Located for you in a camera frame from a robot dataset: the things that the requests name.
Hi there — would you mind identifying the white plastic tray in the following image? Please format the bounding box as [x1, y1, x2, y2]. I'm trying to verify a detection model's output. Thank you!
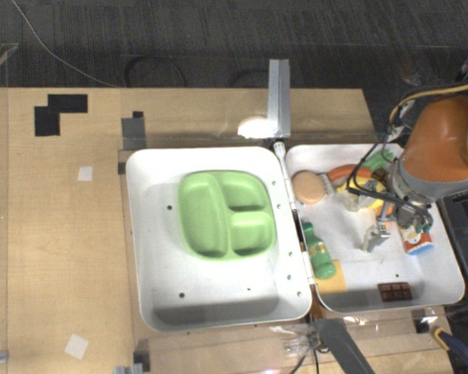
[284, 136, 467, 318]
[124, 141, 315, 335]

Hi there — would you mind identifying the pale wood board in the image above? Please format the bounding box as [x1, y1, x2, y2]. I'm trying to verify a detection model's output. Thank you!
[117, 71, 456, 374]

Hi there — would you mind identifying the brown chocolate bar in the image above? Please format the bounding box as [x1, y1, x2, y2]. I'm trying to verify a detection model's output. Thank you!
[377, 281, 414, 303]

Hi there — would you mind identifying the green bottle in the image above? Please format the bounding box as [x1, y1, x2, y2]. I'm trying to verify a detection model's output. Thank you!
[301, 220, 338, 280]

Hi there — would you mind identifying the yellow cheese slice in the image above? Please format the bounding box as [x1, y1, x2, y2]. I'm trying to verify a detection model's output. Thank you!
[313, 258, 348, 295]

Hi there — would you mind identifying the orange carrot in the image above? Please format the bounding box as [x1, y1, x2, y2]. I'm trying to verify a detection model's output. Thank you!
[325, 148, 399, 183]

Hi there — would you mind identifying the yellow banana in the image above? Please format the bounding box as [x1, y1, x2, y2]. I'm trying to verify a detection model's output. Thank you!
[334, 174, 385, 214]

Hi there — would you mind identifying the tan round biscuit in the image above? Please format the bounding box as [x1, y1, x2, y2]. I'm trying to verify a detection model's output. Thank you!
[291, 169, 327, 207]

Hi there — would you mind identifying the red and white carton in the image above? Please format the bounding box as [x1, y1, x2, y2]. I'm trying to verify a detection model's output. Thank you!
[399, 226, 435, 256]

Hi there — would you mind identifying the green divided plate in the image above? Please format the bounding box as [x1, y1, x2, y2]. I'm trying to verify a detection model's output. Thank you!
[175, 167, 280, 263]

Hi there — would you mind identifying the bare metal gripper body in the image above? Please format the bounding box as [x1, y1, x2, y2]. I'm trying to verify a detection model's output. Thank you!
[391, 193, 434, 230]

